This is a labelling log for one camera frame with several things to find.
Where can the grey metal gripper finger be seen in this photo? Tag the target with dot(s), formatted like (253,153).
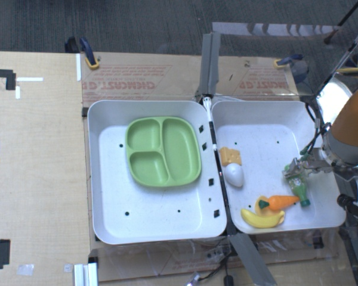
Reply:
(297,164)
(288,172)

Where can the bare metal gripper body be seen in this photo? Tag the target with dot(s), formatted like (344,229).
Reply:
(316,162)

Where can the green bottle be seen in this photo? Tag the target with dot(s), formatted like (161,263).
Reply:
(300,188)

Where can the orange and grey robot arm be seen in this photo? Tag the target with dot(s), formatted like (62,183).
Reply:
(349,121)

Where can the white plastic tray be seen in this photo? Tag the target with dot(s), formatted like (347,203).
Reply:
(265,159)
(155,207)

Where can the orange carrot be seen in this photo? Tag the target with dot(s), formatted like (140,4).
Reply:
(282,202)

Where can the yellow round slice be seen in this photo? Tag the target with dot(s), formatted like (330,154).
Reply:
(260,211)

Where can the white egg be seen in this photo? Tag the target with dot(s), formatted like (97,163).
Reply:
(235,175)

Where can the yellow banana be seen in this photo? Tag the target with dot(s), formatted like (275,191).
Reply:
(261,220)

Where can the yellow cheese wedge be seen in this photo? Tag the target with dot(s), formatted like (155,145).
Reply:
(230,156)

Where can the thin black and white rod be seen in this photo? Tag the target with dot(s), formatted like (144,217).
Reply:
(216,150)

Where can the green divided plate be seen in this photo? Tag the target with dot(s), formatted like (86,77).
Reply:
(179,147)

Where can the brown cardboard board, red print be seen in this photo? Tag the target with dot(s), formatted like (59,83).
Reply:
(143,79)

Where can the black cylinder on white bracket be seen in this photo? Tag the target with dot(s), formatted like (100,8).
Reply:
(346,202)

